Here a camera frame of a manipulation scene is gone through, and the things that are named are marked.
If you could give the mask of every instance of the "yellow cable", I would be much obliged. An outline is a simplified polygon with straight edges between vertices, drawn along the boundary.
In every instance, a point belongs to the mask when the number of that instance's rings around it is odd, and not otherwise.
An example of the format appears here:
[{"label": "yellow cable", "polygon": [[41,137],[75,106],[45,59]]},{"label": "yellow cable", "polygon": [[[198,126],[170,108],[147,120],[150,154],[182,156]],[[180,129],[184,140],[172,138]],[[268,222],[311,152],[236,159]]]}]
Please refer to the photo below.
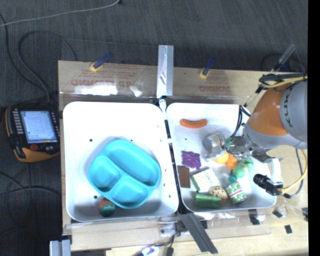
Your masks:
[{"label": "yellow cable", "polygon": [[291,184],[290,186],[287,187],[283,187],[283,188],[279,188],[278,190],[282,193],[285,194],[287,193],[290,189],[292,189],[293,187],[295,187],[300,181],[302,181],[305,176],[307,175],[308,172],[308,158],[307,158],[307,152],[305,150],[301,150],[305,159],[305,168],[304,168],[304,172],[301,175],[301,177],[299,179],[297,179],[293,184]]},{"label": "yellow cable", "polygon": [[305,80],[305,79],[308,79],[308,76],[301,76],[301,77],[296,77],[296,78],[291,78],[289,80],[286,80],[286,81],[282,81],[282,82],[277,82],[275,84],[267,84],[265,82],[262,82],[262,85],[266,88],[275,88],[275,87],[278,87],[278,86],[283,86],[283,85],[286,85],[288,83],[294,83],[294,82],[297,82],[297,81],[301,81],[301,80]]}]

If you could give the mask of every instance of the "wooden table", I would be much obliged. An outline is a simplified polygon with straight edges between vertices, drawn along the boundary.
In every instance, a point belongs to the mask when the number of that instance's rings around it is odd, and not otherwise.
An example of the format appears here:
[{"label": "wooden table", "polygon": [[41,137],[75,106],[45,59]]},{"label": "wooden table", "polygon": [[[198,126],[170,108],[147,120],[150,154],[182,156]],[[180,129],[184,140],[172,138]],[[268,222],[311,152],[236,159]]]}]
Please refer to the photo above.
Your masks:
[{"label": "wooden table", "polygon": [[[59,62],[59,89],[63,91],[70,81],[80,80],[80,74],[88,75],[90,63],[60,61]],[[143,76],[145,70],[149,74],[155,72],[157,67],[142,66],[128,82],[136,81],[134,76]],[[257,88],[258,79],[265,72],[236,71],[236,70],[211,70],[211,79],[203,81],[196,68],[174,68],[174,95],[187,96],[216,96],[219,100],[233,97],[235,104],[244,104]],[[78,100],[67,93],[60,94],[60,112],[69,102]],[[162,225],[152,219],[136,220],[108,220],[104,223],[71,223],[71,217],[66,210],[66,183],[65,183],[65,158],[64,158],[64,131],[63,120],[60,120],[61,130],[61,177],[62,177],[62,218],[64,234],[71,235],[71,251],[106,250],[107,256],[132,256],[141,252],[148,245],[163,243],[168,237],[160,236]],[[298,161],[293,147],[280,146],[268,153],[272,157],[283,158],[281,161],[282,179],[285,185],[292,184],[300,176]],[[236,217],[233,223],[208,222],[206,229],[219,255],[226,256],[291,256],[309,254],[308,222],[304,219],[301,208],[308,207],[308,177],[304,179],[304,186],[300,194],[293,199],[284,200],[279,197],[273,209],[267,211],[260,225],[252,225],[249,217]],[[284,217],[272,214],[274,209],[284,211]],[[197,244],[188,232],[175,237],[172,245],[174,255],[208,255],[201,253]],[[156,255],[165,255],[167,247],[160,247]]]}]

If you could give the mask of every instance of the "toy sausage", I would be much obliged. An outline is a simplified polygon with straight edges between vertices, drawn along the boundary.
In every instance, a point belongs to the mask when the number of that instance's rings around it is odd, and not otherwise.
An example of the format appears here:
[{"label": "toy sausage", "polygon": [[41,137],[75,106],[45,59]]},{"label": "toy sausage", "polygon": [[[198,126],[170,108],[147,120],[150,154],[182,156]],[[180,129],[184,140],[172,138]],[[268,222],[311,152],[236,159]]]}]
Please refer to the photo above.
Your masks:
[{"label": "toy sausage", "polygon": [[187,119],[180,120],[180,125],[182,125],[183,127],[192,128],[192,129],[204,127],[207,125],[207,123],[208,121],[206,119],[201,119],[198,121],[190,121]]}]

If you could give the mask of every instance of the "yellow ball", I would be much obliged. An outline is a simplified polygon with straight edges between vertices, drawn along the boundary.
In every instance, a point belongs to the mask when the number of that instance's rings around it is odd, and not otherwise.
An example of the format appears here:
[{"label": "yellow ball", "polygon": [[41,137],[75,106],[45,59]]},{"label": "yellow ball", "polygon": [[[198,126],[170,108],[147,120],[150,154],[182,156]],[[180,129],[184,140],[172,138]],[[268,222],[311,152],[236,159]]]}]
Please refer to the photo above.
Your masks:
[{"label": "yellow ball", "polygon": [[220,156],[219,158],[215,159],[214,161],[218,164],[224,164],[229,159],[229,153],[226,152],[223,156]]}]

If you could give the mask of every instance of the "white tray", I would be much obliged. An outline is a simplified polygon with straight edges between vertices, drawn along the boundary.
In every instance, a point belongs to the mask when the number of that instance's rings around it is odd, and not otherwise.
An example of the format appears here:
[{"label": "white tray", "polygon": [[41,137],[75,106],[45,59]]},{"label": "white tray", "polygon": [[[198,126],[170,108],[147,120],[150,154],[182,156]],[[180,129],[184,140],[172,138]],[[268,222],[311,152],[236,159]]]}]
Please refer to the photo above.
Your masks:
[{"label": "white tray", "polygon": [[[172,103],[167,107],[166,114],[176,166],[182,166],[182,151],[198,153],[200,154],[201,170],[212,167],[223,187],[230,184],[228,181],[230,169],[228,169],[225,164],[218,164],[214,161],[207,162],[204,159],[206,151],[202,146],[202,139],[217,132],[224,134],[225,138],[232,135],[237,125],[239,105]],[[201,128],[186,128],[180,125],[181,119],[190,121],[207,119],[208,123]],[[243,115],[242,121],[246,122],[247,119],[248,117]],[[242,128],[239,129],[237,135],[240,135],[241,133]],[[270,177],[268,165],[266,163],[261,163],[254,158],[251,159],[253,161],[253,168],[245,177],[238,179],[242,191],[247,195],[247,200],[239,204],[233,204],[229,200],[226,205],[218,209],[196,207],[194,203],[196,187],[191,181],[191,188],[180,187],[184,205],[192,212],[221,212],[272,207],[276,203],[276,196],[266,193],[264,189],[258,187],[253,182],[253,177],[257,173]],[[195,168],[190,168],[189,171],[192,175],[197,170]]]},{"label": "white tray", "polygon": [[[134,217],[170,216],[179,199],[161,110],[148,103],[72,102],[63,111],[66,209],[76,221],[89,222]],[[102,217],[103,198],[90,185],[87,171],[99,151],[115,139],[127,140],[154,158],[161,180],[136,209],[117,208]]]}]

